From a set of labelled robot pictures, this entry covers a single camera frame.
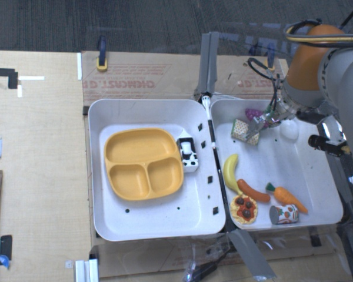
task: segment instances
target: orange divided plate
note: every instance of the orange divided plate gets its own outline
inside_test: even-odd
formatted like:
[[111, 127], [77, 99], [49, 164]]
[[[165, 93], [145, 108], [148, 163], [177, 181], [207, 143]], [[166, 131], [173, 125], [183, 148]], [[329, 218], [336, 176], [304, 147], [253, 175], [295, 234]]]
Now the orange divided plate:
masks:
[[125, 200], [146, 200], [176, 192], [183, 183], [183, 164], [174, 138], [149, 127], [111, 135], [104, 148], [113, 191]]

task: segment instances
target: dark gray background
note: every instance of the dark gray background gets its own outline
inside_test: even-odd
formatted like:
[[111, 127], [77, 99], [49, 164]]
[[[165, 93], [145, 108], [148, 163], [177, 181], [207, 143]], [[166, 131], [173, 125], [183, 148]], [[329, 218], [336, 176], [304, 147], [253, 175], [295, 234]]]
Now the dark gray background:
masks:
[[109, 51], [199, 54], [201, 34], [218, 31], [219, 54], [274, 39], [286, 57], [285, 25], [339, 26], [352, 11], [353, 0], [0, 0], [0, 50], [91, 51], [105, 35]]

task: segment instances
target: pizza slice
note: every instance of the pizza slice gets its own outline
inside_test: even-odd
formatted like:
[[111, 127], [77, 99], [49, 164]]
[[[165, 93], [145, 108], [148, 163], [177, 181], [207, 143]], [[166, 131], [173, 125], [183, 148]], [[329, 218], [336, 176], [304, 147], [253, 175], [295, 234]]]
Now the pizza slice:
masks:
[[235, 196], [230, 203], [230, 213], [233, 219], [241, 224], [253, 223], [258, 215], [258, 203], [249, 196]]

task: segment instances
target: yellow banana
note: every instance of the yellow banana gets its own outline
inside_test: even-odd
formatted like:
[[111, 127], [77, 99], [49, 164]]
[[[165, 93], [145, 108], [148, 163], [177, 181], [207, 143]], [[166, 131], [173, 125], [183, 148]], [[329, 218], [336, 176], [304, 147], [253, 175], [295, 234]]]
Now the yellow banana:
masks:
[[235, 178], [235, 167], [237, 166], [237, 164], [238, 154], [234, 153], [225, 160], [223, 174], [226, 186], [241, 195], [242, 192], [240, 191], [237, 185], [237, 179]]

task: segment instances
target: can lid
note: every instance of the can lid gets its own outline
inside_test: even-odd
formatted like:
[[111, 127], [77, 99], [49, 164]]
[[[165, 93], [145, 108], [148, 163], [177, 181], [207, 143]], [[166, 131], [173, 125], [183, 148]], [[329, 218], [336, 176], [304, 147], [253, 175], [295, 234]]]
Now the can lid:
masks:
[[269, 218], [271, 219], [272, 224], [278, 223], [278, 210], [275, 206], [269, 208]]

